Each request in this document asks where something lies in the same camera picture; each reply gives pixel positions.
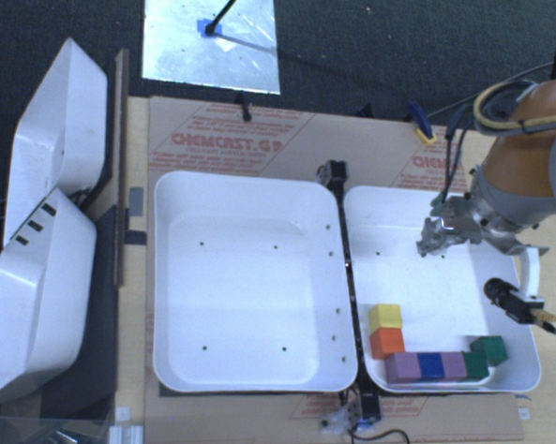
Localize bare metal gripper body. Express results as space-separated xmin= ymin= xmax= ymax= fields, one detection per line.
xmin=437 ymin=194 xmax=490 ymax=248

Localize white plastic tray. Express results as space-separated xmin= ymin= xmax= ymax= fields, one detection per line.
xmin=141 ymin=169 xmax=371 ymax=404
xmin=332 ymin=183 xmax=554 ymax=401

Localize thin black rod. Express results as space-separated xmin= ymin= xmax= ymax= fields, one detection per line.
xmin=322 ymin=186 xmax=381 ymax=392

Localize yellow cube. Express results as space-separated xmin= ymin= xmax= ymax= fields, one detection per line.
xmin=367 ymin=302 xmax=404 ymax=335

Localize orange cube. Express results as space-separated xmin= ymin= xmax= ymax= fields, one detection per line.
xmin=368 ymin=325 xmax=409 ymax=362

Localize green cube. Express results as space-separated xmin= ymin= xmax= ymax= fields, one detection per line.
xmin=468 ymin=333 xmax=510 ymax=367
xmin=460 ymin=349 xmax=492 ymax=382

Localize purple cube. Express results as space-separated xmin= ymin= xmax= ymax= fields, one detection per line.
xmin=439 ymin=350 xmax=469 ymax=382
xmin=383 ymin=349 xmax=424 ymax=387

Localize blue cube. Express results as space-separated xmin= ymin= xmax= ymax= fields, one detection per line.
xmin=415 ymin=350 xmax=446 ymax=383

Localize brown cardboard board red print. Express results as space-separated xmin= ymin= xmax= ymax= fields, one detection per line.
xmin=128 ymin=94 xmax=547 ymax=444

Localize black cylinder on white bracket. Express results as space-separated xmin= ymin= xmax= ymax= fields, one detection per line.
xmin=481 ymin=242 xmax=551 ymax=327

